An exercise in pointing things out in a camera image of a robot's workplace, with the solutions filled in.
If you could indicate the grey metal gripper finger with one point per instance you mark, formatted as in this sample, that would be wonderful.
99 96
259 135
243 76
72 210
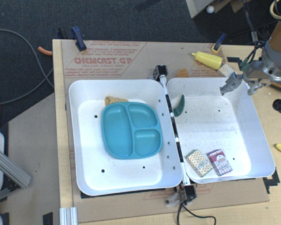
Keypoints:
231 82
254 85

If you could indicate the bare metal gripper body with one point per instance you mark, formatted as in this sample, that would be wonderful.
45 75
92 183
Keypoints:
255 72

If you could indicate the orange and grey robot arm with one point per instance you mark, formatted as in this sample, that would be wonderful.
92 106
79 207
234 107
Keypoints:
278 39

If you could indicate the small patterned white carton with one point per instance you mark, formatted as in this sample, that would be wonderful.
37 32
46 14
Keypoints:
225 70

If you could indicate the yellow mustard bottle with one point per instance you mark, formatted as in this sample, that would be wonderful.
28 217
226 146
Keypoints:
209 59

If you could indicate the white plastic tray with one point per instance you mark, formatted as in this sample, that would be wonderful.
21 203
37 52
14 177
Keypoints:
89 149
220 130

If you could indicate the orange biscuit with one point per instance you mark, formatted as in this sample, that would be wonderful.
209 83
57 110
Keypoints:
182 73

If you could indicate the green chili pepper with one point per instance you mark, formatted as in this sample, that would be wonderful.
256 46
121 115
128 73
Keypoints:
179 108

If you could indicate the thin black and white rod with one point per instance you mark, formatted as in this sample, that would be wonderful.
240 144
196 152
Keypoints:
175 130

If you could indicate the white ball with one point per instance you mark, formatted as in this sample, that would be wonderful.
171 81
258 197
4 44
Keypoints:
210 9

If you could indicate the red and white carton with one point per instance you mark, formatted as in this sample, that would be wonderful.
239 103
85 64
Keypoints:
219 162

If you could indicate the yellow dotted white carton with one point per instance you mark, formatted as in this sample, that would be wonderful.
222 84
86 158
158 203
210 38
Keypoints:
199 163

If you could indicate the brown cardboard board, red print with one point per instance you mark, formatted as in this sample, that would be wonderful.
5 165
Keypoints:
121 55

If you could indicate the blue divided plate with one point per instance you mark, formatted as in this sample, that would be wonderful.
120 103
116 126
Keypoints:
121 130

